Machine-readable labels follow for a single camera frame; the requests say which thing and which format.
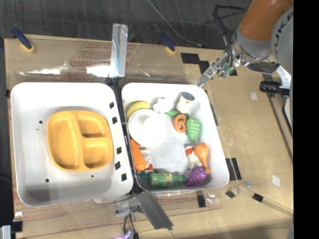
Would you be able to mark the green toy leaf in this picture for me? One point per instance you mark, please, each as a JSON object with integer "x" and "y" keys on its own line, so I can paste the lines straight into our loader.
{"x": 172, "y": 112}

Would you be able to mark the white bowl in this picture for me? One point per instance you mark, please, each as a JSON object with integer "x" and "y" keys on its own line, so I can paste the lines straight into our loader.
{"x": 147, "y": 128}

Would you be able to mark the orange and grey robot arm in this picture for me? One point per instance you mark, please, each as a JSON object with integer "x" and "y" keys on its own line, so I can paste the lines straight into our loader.
{"x": 261, "y": 16}

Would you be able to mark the orange chicken drumstick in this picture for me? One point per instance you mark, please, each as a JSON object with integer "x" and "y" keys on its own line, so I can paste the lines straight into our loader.
{"x": 203, "y": 153}

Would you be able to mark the orange pretzel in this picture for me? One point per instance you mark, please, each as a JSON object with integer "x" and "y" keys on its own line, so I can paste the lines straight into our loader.
{"x": 177, "y": 126}

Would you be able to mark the white and red packet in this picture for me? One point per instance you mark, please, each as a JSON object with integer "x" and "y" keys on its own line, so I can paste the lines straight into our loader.
{"x": 147, "y": 158}

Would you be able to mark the white and red bottle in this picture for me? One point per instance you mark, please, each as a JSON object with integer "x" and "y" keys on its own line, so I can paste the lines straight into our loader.
{"x": 192, "y": 158}

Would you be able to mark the brown cardboard board red print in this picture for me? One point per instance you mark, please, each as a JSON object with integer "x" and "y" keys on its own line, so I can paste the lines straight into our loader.
{"x": 154, "y": 58}

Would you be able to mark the orange carrot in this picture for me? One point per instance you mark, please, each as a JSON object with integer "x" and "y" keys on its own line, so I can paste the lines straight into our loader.
{"x": 137, "y": 155}

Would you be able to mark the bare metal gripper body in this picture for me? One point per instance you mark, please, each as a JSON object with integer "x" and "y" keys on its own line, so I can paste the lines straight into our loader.
{"x": 225, "y": 63}

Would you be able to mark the black cylinder on white bracket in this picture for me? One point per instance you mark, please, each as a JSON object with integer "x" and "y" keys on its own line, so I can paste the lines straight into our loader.
{"x": 270, "y": 86}

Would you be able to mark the white lumpy toy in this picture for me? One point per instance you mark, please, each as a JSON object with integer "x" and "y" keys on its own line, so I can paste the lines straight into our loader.
{"x": 163, "y": 104}

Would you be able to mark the purple grapes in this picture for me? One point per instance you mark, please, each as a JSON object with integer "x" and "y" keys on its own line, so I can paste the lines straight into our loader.
{"x": 195, "y": 177}

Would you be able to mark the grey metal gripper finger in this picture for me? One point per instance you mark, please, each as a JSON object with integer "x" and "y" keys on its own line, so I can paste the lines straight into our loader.
{"x": 206, "y": 76}

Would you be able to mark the yellow divided plate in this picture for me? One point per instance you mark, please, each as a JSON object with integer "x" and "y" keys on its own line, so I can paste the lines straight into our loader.
{"x": 64, "y": 138}

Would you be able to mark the white plastic tray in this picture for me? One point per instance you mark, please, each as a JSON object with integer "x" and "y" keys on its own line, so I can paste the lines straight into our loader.
{"x": 32, "y": 143}
{"x": 172, "y": 155}

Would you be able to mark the green bottle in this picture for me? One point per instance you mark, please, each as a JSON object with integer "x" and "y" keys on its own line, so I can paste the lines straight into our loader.
{"x": 162, "y": 179}

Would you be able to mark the green grapes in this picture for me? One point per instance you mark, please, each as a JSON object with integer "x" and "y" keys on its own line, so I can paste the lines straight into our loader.
{"x": 193, "y": 129}

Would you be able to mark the white can with dark lid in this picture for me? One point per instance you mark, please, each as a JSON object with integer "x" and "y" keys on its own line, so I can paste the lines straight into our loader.
{"x": 184, "y": 103}

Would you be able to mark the yellow banana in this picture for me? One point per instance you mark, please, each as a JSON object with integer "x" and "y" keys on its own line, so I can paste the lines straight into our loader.
{"x": 135, "y": 106}

